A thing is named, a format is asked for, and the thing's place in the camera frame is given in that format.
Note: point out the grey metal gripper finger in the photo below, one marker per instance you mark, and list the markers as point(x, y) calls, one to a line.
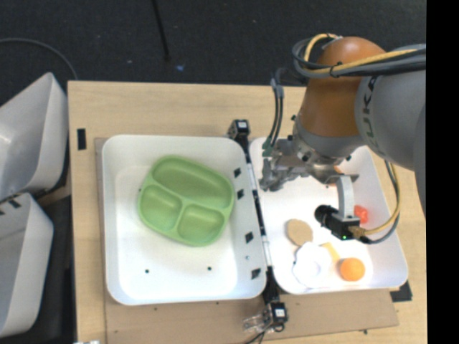
point(283, 181)
point(267, 176)

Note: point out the green divided plate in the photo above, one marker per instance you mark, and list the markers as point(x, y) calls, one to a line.
point(186, 201)

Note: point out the white plastic tray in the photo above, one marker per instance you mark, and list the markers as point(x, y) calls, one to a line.
point(179, 274)
point(383, 263)

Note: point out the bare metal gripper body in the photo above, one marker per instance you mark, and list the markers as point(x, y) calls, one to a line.
point(305, 165)

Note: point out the orange ball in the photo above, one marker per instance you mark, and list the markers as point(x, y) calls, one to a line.
point(352, 269)

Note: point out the pale yellow stick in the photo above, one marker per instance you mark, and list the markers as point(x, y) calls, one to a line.
point(332, 251)

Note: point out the tan oval biscuit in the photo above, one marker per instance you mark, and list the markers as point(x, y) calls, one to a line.
point(299, 230)

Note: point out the red packet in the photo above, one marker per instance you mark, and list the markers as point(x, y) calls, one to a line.
point(362, 213)

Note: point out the black cylinder on white bracket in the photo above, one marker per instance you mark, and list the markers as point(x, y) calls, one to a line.
point(340, 220)

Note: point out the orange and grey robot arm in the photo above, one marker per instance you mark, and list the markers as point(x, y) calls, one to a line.
point(333, 95)

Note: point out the white fried egg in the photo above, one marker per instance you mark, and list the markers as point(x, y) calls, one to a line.
point(311, 263)

